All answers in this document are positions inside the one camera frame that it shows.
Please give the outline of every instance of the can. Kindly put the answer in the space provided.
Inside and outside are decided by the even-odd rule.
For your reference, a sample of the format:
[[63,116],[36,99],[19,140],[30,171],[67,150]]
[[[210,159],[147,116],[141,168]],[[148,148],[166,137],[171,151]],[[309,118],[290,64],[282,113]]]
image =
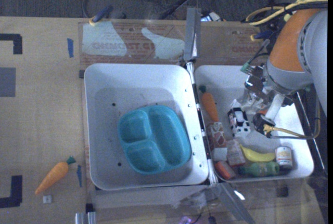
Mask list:
[[275,159],[280,169],[292,169],[292,154],[290,147],[278,147],[275,149]]

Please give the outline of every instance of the plastic bottle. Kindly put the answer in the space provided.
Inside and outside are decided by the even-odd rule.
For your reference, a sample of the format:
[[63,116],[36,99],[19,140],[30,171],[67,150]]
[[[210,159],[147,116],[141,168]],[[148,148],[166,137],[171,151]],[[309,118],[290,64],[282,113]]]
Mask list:
[[255,162],[249,167],[240,167],[239,174],[248,174],[254,177],[275,176],[280,172],[279,164],[274,161],[270,162]]

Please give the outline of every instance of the silver can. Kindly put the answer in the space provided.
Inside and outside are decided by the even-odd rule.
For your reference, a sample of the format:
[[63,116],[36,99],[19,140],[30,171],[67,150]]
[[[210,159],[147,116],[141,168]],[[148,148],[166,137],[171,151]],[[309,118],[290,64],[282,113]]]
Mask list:
[[280,169],[292,169],[292,154],[290,147],[278,147],[275,149],[275,158]]

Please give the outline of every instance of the blue plate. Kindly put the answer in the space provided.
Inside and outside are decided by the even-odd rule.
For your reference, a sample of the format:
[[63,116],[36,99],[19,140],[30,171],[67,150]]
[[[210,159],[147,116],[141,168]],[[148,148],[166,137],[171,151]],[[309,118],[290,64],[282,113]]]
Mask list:
[[141,174],[181,167],[191,156],[183,124],[166,106],[148,106],[126,113],[119,120],[118,136],[127,161]]

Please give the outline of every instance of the orange carrot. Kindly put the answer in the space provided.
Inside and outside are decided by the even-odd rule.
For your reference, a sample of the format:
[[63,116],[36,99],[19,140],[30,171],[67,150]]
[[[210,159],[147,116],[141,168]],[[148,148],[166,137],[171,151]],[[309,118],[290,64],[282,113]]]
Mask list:
[[199,89],[202,92],[201,101],[204,109],[207,111],[212,121],[219,122],[219,116],[217,114],[217,108],[213,95],[206,92],[206,87],[204,85],[199,86]]
[[76,162],[75,159],[72,156],[70,156],[66,162],[59,162],[57,165],[55,165],[46,175],[46,177],[43,179],[42,183],[38,186],[38,188],[35,191],[35,194],[37,195],[45,191],[53,184],[55,184],[58,180],[62,179],[68,172],[69,164],[75,162]]

